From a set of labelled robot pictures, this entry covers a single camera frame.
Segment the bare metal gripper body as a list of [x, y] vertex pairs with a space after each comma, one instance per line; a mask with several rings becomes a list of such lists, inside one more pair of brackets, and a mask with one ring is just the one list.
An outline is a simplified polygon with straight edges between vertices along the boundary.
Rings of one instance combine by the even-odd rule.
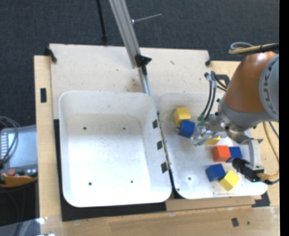
[[247, 144], [253, 139], [246, 134], [247, 130], [245, 128], [237, 126], [225, 115], [209, 114], [206, 117], [201, 114], [197, 120], [196, 131], [205, 134], [206, 142], [219, 136], [222, 138], [229, 137], [238, 144]]

